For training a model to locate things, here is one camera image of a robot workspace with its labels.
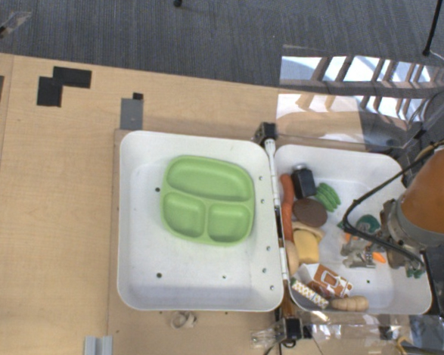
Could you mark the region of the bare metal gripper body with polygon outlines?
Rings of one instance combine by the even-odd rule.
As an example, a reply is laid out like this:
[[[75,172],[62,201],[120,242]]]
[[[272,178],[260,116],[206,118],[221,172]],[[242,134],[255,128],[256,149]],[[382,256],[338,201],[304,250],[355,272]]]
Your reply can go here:
[[[380,228],[374,236],[390,244],[385,252],[391,268],[425,270],[423,232],[404,215],[399,200],[385,202],[379,217]]]

